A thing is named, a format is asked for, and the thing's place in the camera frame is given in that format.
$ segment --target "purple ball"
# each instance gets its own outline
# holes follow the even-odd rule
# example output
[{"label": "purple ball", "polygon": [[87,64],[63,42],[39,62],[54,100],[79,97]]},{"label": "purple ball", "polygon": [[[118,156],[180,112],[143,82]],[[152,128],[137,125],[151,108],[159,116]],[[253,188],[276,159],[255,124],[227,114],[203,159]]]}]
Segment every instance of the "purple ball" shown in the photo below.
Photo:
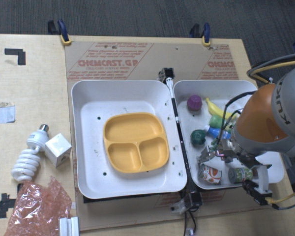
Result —
[{"label": "purple ball", "polygon": [[202,99],[200,96],[194,94],[187,100],[187,107],[191,111],[198,111],[202,107]]}]

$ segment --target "yellow banana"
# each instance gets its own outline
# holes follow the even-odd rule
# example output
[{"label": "yellow banana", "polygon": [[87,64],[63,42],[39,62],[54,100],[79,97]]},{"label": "yellow banana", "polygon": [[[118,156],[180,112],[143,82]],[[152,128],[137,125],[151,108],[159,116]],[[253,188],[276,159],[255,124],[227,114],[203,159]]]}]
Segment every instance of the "yellow banana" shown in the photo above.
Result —
[{"label": "yellow banana", "polygon": [[[216,106],[214,103],[210,102],[209,98],[206,98],[206,103],[207,103],[207,108],[208,108],[208,112],[211,115],[217,115],[220,118],[223,118],[223,113],[224,111],[222,109],[220,109],[218,106]],[[228,117],[231,116],[232,113],[226,112],[225,114],[225,119],[228,119]]]}]

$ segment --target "bubble wrap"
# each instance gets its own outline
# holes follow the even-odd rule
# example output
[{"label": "bubble wrap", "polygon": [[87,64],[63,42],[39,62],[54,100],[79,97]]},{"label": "bubble wrap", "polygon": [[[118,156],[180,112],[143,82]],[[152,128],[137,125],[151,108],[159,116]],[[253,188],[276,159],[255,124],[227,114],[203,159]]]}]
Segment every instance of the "bubble wrap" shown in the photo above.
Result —
[{"label": "bubble wrap", "polygon": [[4,236],[58,236],[58,219],[69,218],[71,199],[51,177],[48,187],[25,181]]}]

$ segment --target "blue clamp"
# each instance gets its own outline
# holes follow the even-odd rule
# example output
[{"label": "blue clamp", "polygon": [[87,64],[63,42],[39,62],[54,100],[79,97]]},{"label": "blue clamp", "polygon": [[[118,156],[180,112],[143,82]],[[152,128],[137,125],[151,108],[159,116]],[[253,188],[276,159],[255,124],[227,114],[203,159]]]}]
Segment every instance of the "blue clamp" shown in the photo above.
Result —
[{"label": "blue clamp", "polygon": [[55,27],[55,23],[53,20],[48,21],[48,34],[51,35],[60,35],[61,41],[64,45],[70,45],[72,40],[68,34],[68,31],[65,27],[65,24],[62,19],[59,19],[57,21],[59,31]]},{"label": "blue clamp", "polygon": [[202,38],[202,44],[205,47],[210,46],[211,42],[210,42],[210,25],[209,25],[209,23],[205,23],[204,30],[201,34],[199,34],[199,28],[200,28],[199,24],[194,24],[194,26],[191,28],[191,30],[189,32],[189,37]]}]

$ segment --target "table top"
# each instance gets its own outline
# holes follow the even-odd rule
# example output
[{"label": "table top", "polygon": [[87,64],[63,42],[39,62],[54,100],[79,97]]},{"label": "table top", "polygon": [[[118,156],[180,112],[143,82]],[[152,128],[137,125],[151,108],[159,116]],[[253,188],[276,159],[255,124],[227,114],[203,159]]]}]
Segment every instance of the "table top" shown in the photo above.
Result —
[{"label": "table top", "polygon": [[[133,42],[199,44],[192,38],[152,38],[152,37],[109,37],[71,36],[73,41]],[[212,44],[227,44],[230,47],[238,78],[248,80],[246,71],[250,68],[243,42],[240,39],[212,39]],[[24,49],[26,66],[17,65],[17,58],[6,56],[5,48]],[[15,122],[0,124],[0,199],[1,193],[16,198],[17,182],[10,171],[19,153],[27,148],[28,135],[41,124],[50,127],[49,136],[61,133],[71,140],[68,92],[65,69],[65,51],[59,36],[52,35],[9,35],[0,34],[0,104],[15,105]],[[50,176],[54,176],[64,187],[72,201],[75,200],[72,159],[55,168],[45,157],[34,181],[47,186]],[[272,184],[274,197],[282,198],[291,194],[292,188],[285,172],[283,180]],[[292,205],[294,199],[285,201]],[[0,235],[3,235],[12,209],[7,218],[0,219]],[[256,209],[251,211],[202,216],[196,218],[196,235],[295,235],[295,208],[289,210]],[[182,235],[184,227],[181,219],[148,223],[126,227],[114,227],[80,232],[81,235]],[[187,227],[192,228],[189,218]]]}]

